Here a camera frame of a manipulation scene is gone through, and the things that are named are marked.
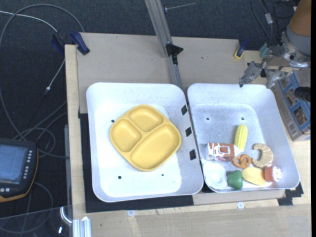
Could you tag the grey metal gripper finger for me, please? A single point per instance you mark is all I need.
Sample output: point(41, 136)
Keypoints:
point(251, 71)
point(273, 77)

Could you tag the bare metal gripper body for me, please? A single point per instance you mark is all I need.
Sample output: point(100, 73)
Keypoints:
point(295, 61)

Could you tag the blue printed cardboard box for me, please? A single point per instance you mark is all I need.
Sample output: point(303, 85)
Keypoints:
point(296, 117)

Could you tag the white plastic tray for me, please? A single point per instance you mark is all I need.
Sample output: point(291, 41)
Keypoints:
point(222, 112)
point(103, 162)

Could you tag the yellow corn cob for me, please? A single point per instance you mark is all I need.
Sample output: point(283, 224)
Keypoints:
point(241, 136)

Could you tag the beige croissant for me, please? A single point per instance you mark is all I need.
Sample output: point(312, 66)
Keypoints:
point(267, 157)

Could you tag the brown and white carton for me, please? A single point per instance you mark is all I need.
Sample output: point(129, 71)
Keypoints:
point(221, 152)

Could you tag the brown pretzel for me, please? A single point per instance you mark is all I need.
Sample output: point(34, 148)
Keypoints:
point(240, 162)

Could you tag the orange and white cupcake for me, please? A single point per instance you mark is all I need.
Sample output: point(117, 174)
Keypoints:
point(272, 173)

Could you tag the yellow lemon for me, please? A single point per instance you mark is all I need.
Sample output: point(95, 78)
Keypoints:
point(253, 176)

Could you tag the green pepper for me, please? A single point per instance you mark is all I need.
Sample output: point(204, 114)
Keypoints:
point(235, 179)

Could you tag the white fried egg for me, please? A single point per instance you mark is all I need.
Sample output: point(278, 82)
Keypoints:
point(214, 175)

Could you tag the brown cardboard board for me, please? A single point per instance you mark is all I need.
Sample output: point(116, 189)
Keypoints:
point(128, 60)

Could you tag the yellow divided plate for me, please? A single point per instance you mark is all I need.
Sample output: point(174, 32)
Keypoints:
point(145, 137)

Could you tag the black cylinder on white bracket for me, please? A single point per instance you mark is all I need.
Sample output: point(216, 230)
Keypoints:
point(303, 93)

